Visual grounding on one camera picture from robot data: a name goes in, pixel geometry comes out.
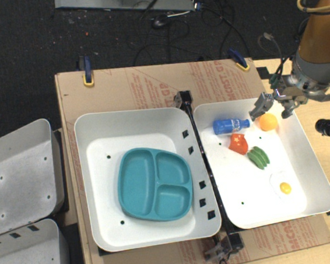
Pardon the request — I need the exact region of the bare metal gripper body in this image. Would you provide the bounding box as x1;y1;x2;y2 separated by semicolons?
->
270;69;330;110

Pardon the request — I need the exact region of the orange ball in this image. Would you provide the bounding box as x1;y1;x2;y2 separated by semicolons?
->
258;111;280;133

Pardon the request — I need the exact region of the blue bottle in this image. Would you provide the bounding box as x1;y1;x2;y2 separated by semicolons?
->
212;115;254;136

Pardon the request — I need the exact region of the red packet with yellow stars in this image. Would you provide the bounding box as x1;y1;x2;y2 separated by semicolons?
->
227;132;250;157

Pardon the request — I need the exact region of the green pea pod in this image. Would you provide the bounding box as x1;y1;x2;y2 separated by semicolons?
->
245;144;272;173

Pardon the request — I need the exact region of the white fried egg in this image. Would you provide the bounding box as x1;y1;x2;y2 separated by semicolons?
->
268;169;296;202

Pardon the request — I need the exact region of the thin black rod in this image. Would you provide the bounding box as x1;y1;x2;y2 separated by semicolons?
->
182;98;233;241

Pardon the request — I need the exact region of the white plastic tray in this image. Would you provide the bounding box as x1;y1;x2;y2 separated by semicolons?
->
72;100;225;256
191;90;330;234

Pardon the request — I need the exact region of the blue divided plate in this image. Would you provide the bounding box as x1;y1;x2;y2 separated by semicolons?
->
113;142;198;227

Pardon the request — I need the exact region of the brown cardboard board red print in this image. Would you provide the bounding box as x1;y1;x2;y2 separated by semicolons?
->
54;45;330;264

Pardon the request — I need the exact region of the black block with thin wires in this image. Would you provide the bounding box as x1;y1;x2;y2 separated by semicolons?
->
201;231;247;264
173;89;195;109

